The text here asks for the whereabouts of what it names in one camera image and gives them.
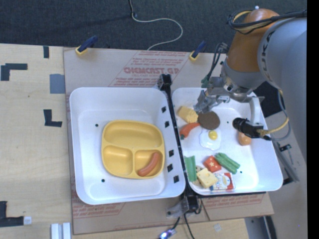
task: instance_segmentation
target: wooden table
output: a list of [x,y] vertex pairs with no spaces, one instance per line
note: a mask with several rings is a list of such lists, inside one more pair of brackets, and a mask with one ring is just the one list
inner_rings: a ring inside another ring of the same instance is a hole
[[[25,63],[0,81],[0,201],[7,217],[30,216],[31,225],[0,228],[0,238],[50,238],[50,225],[71,223],[65,94],[50,93],[50,75],[64,74],[63,47],[0,44],[0,65]],[[43,110],[62,127],[45,126]],[[196,239],[248,239],[244,219],[190,224]],[[168,227],[72,235],[75,239],[157,238]],[[178,225],[175,239],[191,238]]]

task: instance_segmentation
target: white cable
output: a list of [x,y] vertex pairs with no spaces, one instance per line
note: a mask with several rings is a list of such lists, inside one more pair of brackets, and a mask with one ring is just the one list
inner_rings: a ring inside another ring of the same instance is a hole
[[179,26],[179,28],[180,28],[180,35],[179,35],[179,37],[177,37],[177,38],[175,38],[175,39],[173,39],[173,40],[170,40],[170,41],[165,41],[165,42],[160,42],[160,43],[154,44],[154,45],[152,45],[150,48],[148,48],[147,50],[150,50],[150,49],[154,48],[155,46],[158,46],[158,45],[161,45],[161,44],[170,43],[170,42],[175,42],[175,41],[177,41],[178,39],[180,39],[181,36],[183,35],[183,28],[182,28],[181,25],[180,25],[176,20],[174,20],[174,19],[171,19],[171,18],[157,18],[157,19],[152,19],[152,20],[139,20],[139,19],[136,19],[136,18],[134,17],[134,10],[133,10],[133,6],[132,6],[132,1],[129,0],[129,2],[130,2],[131,10],[132,10],[132,19],[135,20],[136,22],[140,22],[140,23],[150,23],[150,22],[155,22],[155,21],[159,21],[159,20],[168,20],[168,21],[172,21],[172,22],[176,23],[176,24]]

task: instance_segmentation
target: wire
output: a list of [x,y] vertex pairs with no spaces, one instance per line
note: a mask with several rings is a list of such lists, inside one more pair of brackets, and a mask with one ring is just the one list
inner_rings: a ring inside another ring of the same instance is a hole
[[171,230],[175,229],[179,223],[180,217],[178,217],[177,221],[175,222],[174,226],[171,228]]
[[281,101],[281,96],[282,96],[283,92],[281,90],[278,90],[278,101],[279,101],[279,105],[280,105],[280,108],[281,110],[284,112],[284,114],[286,115],[286,120],[283,124],[281,124],[279,127],[277,128],[274,128],[274,129],[271,129],[271,130],[263,130],[263,129],[257,129],[257,132],[261,135],[261,136],[264,136],[264,135],[267,135],[267,134],[271,134],[271,133],[274,133],[274,132],[277,132],[281,129],[283,129],[287,124],[288,124],[288,132],[287,134],[284,136],[284,137],[281,137],[281,138],[272,138],[271,140],[272,141],[281,141],[281,140],[284,140],[286,139],[289,135],[290,135],[290,132],[291,132],[291,127],[290,127],[290,123],[289,123],[289,118],[288,118],[288,115],[287,115],[287,112],[283,106],[283,103]]
[[241,11],[237,11],[230,15],[228,17],[227,23],[230,25],[230,27],[241,34],[249,34],[255,29],[265,27],[271,23],[274,23],[275,21],[281,20],[281,19],[287,19],[287,18],[297,18],[297,17],[307,17],[307,10],[301,10],[301,11],[294,11],[294,12],[288,12],[283,15],[273,16],[270,18],[254,21],[254,22],[248,22],[248,23],[235,23],[235,20],[237,20],[240,16],[245,15],[247,13],[252,12],[251,9],[245,9]]
[[154,44],[152,45],[150,48],[148,48],[147,50],[150,50],[152,48],[154,48],[155,46],[158,46],[158,45],[161,45],[161,44],[165,44],[165,43],[170,43],[170,42],[175,42],[177,40],[179,40],[182,35],[183,35],[183,28],[182,26],[174,19],[171,19],[171,18],[157,18],[157,19],[151,19],[151,20],[139,20],[139,19],[136,19],[136,13],[134,11],[134,8],[133,8],[133,5],[132,5],[132,0],[129,0],[129,4],[130,4],[130,8],[131,8],[131,16],[132,16],[132,19],[135,20],[136,22],[140,22],[140,23],[150,23],[150,22],[156,22],[156,21],[160,21],[160,20],[168,20],[168,21],[172,21],[174,22],[175,24],[177,24],[180,28],[180,35],[173,39],[173,40],[170,40],[170,41],[165,41],[165,42],[160,42],[160,43],[157,43],[157,44]]
[[198,212],[197,212],[197,211],[194,211],[194,213],[198,215],[198,214],[200,214],[200,212],[201,212],[202,209],[203,209],[203,201],[200,200],[199,210],[198,210]]
[[228,49],[229,49],[228,45],[226,43],[224,43],[224,42],[217,44],[217,46],[215,48],[215,53],[214,53],[213,63],[212,63],[211,69],[208,72],[208,74],[204,77],[204,79],[201,80],[201,83],[202,83],[201,87],[202,88],[207,88],[207,84],[209,82],[209,78],[210,78],[213,70],[215,69],[218,61],[219,61],[220,54],[221,53],[227,53]]
[[185,219],[185,223],[187,225],[188,231],[190,233],[190,236],[192,237],[192,239],[195,239],[193,234],[192,234],[192,232],[191,232],[191,230],[190,230],[190,227],[189,227],[189,224],[188,224],[188,221],[187,221],[187,218],[186,218],[186,213],[184,213],[184,219]]

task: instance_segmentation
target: blue clamp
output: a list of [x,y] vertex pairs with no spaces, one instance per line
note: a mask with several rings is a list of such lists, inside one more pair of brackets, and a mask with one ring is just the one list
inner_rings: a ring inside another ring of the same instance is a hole
[[77,47],[75,49],[76,54],[82,55],[85,52],[87,52],[87,48],[92,48],[94,44],[97,42],[98,37],[97,36],[92,36],[91,38],[87,39],[81,46]]
[[206,42],[202,41],[200,45],[194,51],[191,52],[191,54],[189,55],[189,59],[191,61],[195,61],[198,58],[199,53],[204,52],[205,49],[206,49]]

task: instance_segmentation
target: red toy food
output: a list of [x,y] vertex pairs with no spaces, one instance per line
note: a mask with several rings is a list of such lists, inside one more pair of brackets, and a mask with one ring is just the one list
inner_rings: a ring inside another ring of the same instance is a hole
[[214,156],[210,156],[206,159],[204,161],[204,166],[212,173],[221,170],[221,165],[217,162]]

